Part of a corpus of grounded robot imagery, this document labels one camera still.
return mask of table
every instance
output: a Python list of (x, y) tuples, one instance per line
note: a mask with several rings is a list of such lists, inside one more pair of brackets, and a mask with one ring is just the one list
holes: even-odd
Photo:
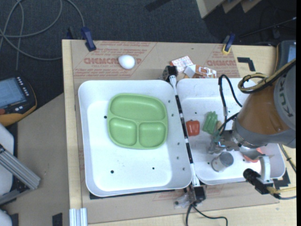
[[(106, 48), (111, 48), (113, 43), (119, 45), (122, 48), (123, 44), (120, 41), (98, 41), (96, 44), (99, 48), (100, 45), (106, 44)], [(151, 70), (149, 67), (141, 66), (141, 71), (135, 72), (127, 76), (129, 78), (141, 78), (145, 79), (145, 73), (147, 71), (148, 76), (155, 79), (156, 76), (160, 75), (166, 65), (172, 59), (189, 55), (193, 61), (202, 60), (208, 61), (208, 58), (212, 58), (211, 63), (218, 61), (217, 58), (221, 58), (219, 55), (220, 48), (222, 45), (216, 44), (189, 44), (189, 43), (148, 43), (148, 42), (123, 42), (127, 46), (140, 47), (145, 46), (146, 56), (142, 60), (145, 64), (150, 63), (152, 60), (156, 67)], [(67, 155), (68, 155), (68, 177), (69, 177), (69, 198), (70, 208), (80, 209), (83, 207), (83, 195), (82, 195), (82, 184), (80, 178), (80, 164), (79, 164), (79, 141), (78, 141), (78, 122), (76, 110), (75, 96), (75, 84), (78, 83), (76, 80), (84, 81), (81, 75), (74, 76), (73, 66), (74, 64), (80, 65), (83, 59), (80, 55), (72, 54), (75, 48), (85, 48), (84, 41), (82, 40), (63, 40), (63, 74), (64, 74), (64, 97), (65, 97), (65, 114), (66, 114), (66, 137), (67, 137)], [(260, 71), (265, 74), (272, 74), (276, 60), (276, 50), (274, 47), (267, 46), (232, 46), (231, 61), (235, 61), (237, 64), (237, 70), (240, 77), (250, 74), (249, 67), (246, 64), (238, 63), (237, 57), (248, 57), (251, 58), (255, 65), (256, 71)], [(288, 149), (289, 154), (295, 159), (295, 150)], [(287, 170), (290, 175), (291, 185), (296, 185), (296, 176), (293, 170), (287, 163)], [(296, 225), (296, 200), (281, 201), (280, 203), (272, 203), (269, 205), (261, 206), (250, 206), (247, 208), (235, 208), (235, 209), (224, 209), (214, 210), (205, 212), (209, 216), (226, 216), (229, 220), (230, 225), (266, 225), (267, 222), (271, 225)], [(191, 213), (189, 217), (189, 225), (225, 225), (223, 219), (209, 220), (199, 219), (200, 216), (197, 213)], [(91, 223), (89, 225), (100, 226), (100, 225), (184, 225), (185, 214), (178, 213), (160, 217), (149, 217), (132, 220), (122, 220), (105, 223)]]

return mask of black floor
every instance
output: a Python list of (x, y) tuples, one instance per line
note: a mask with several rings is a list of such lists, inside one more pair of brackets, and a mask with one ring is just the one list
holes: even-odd
[[(24, 10), (22, 34), (47, 28), (60, 12), (59, 0), (20, 2)], [(15, 3), (16, 0), (0, 0), (2, 31)], [(80, 36), (83, 23), (77, 9), (94, 40), (220, 43), (231, 32), (236, 35), (234, 44), (241, 45), (275, 46), (283, 40), (296, 40), (296, 21), (282, 24), (296, 17), (296, 0), (263, 0), (247, 13), (240, 5), (227, 14), (217, 7), (205, 19), (200, 17), (196, 0), (62, 0), (62, 13), (53, 26), (21, 39), (19, 58), (8, 41), (0, 43), (0, 77), (17, 68), (34, 88), (38, 107), (63, 93), (61, 39), (68, 38), (69, 27)], [(21, 11), (16, 6), (6, 35), (19, 35)], [(281, 25), (256, 32), (276, 24)], [(255, 33), (240, 38), (248, 32)], [(18, 38), (8, 39), (17, 47)]]

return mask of divided green plate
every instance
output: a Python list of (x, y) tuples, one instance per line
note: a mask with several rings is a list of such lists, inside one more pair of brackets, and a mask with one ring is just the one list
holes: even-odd
[(154, 97), (118, 94), (109, 102), (107, 127), (111, 140), (119, 146), (155, 149), (167, 138), (167, 110)]

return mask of small package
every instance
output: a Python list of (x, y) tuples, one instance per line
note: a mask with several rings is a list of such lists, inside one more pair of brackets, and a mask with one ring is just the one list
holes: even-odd
[(189, 78), (216, 78), (216, 71), (199, 65), (187, 66), (184, 73)]
[(188, 56), (173, 60), (170, 65), (177, 66), (178, 73), (183, 73), (187, 66), (193, 65), (193, 62)]

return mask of multimeter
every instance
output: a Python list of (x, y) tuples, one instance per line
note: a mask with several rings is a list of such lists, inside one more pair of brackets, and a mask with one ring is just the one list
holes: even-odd
[(0, 123), (9, 126), (29, 115), (37, 99), (28, 81), (20, 74), (0, 80)]

